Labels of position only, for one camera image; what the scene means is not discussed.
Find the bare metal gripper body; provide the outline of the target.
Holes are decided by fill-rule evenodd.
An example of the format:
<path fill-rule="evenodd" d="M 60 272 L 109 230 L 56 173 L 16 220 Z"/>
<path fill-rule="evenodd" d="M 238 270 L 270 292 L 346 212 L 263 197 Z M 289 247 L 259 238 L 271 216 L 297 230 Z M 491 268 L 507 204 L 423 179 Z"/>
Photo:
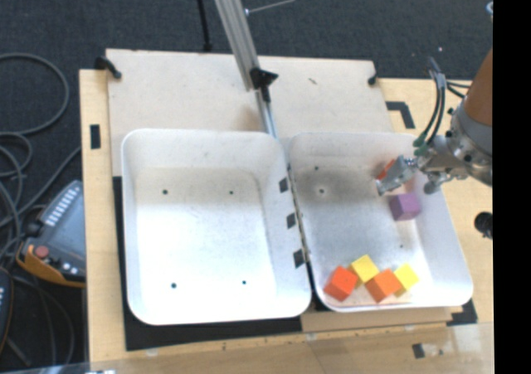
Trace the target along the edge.
<path fill-rule="evenodd" d="M 436 136 L 415 150 L 418 169 L 427 177 L 425 194 L 439 192 L 443 183 L 468 177 L 492 186 L 492 156 L 464 138 Z"/>

